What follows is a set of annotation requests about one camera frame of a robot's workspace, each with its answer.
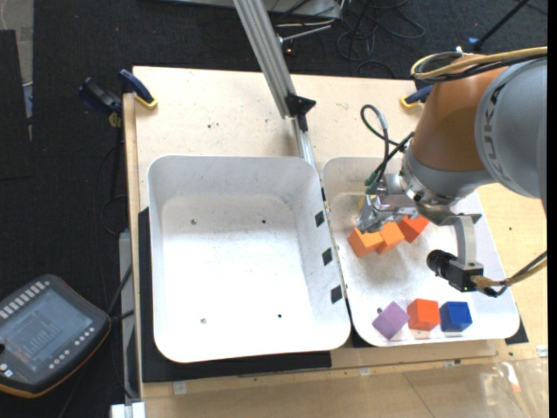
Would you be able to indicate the orange cube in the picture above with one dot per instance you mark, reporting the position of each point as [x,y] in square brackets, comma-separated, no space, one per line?
[391,237]
[364,243]

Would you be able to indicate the black cylinder on white bracket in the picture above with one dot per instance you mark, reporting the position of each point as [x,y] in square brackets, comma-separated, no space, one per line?
[454,270]

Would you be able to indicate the white plastic tray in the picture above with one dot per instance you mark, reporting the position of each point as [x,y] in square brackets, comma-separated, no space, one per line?
[235,268]
[404,277]

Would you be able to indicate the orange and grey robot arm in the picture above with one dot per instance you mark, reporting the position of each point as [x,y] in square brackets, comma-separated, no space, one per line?
[461,120]

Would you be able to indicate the red-orange cube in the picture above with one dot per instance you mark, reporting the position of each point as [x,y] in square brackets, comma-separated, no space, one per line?
[423,314]
[413,228]

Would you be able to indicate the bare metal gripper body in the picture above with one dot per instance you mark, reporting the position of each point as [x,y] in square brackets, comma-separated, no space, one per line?
[393,192]

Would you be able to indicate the purple cube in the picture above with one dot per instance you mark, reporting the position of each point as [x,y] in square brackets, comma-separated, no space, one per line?
[390,320]

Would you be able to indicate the blue cube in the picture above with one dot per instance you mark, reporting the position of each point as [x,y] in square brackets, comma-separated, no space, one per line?
[455,316]

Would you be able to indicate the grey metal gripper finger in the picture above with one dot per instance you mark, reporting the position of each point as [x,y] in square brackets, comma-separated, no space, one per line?
[398,215]
[367,221]

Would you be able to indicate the pale wood board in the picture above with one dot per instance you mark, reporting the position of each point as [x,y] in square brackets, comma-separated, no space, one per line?
[217,116]

